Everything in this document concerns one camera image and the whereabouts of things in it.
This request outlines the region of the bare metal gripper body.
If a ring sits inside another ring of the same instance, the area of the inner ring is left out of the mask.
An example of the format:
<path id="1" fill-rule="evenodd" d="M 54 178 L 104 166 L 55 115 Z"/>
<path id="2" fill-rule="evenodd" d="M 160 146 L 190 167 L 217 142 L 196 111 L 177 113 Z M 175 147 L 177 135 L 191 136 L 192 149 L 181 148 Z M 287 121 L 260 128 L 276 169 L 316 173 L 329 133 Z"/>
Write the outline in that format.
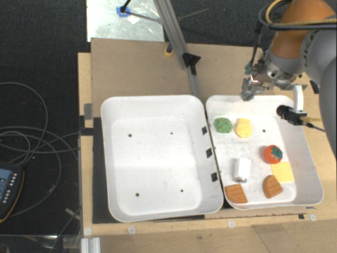
<path id="1" fill-rule="evenodd" d="M 273 64 L 255 64 L 250 76 L 251 84 L 261 90 L 270 90 L 275 86 L 286 90 L 296 80 L 296 76 L 283 72 Z"/>

